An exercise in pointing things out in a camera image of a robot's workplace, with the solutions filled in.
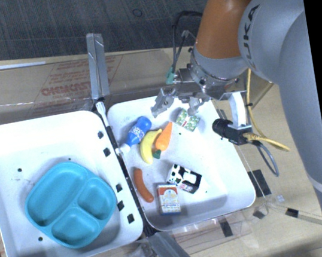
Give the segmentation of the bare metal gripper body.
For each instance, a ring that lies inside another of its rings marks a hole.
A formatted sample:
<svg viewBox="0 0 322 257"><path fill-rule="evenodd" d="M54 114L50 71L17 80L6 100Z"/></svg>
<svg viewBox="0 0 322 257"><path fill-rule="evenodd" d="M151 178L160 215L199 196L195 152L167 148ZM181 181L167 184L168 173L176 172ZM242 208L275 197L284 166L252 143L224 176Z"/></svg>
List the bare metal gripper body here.
<svg viewBox="0 0 322 257"><path fill-rule="evenodd" d="M216 77L198 64L189 63L186 68L177 70L174 79L177 97L211 98L220 100L235 79Z"/></svg>

